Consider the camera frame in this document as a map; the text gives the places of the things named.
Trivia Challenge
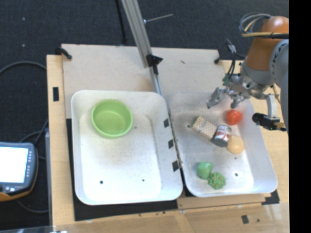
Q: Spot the beige toy bread roll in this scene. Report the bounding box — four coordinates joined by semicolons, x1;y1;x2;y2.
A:
226;134;245;155

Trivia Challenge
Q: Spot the green bowl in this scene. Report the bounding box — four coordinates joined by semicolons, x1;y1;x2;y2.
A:
91;99;134;139

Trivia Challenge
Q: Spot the green toy pepper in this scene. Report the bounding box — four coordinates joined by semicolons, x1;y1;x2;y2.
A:
196;162;214;180

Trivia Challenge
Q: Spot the red toy tomato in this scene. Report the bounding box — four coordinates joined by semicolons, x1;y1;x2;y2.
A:
225;109;243;126

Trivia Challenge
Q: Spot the white plastic tray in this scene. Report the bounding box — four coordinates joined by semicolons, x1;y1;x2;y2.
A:
70;90;184;206
167;92;278;198

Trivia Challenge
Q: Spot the green toy broccoli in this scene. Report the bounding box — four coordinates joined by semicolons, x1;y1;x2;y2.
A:
207;171;226;190

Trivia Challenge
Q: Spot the black cylinder on white bracket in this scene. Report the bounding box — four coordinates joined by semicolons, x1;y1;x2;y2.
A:
252;94;287;132

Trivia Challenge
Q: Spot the thin rod between trays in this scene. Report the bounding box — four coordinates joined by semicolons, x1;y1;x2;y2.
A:
151;66;184;178

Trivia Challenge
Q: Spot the pale flat board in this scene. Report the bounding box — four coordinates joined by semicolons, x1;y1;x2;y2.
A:
60;43;272;210

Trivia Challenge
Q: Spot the red and white can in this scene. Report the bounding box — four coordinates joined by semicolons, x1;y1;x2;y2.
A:
211;124;232;148

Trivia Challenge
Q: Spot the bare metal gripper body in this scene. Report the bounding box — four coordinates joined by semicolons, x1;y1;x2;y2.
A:
226;77;267;100

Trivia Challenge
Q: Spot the beige patterned carton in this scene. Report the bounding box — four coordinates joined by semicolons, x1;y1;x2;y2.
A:
191;116;218;140

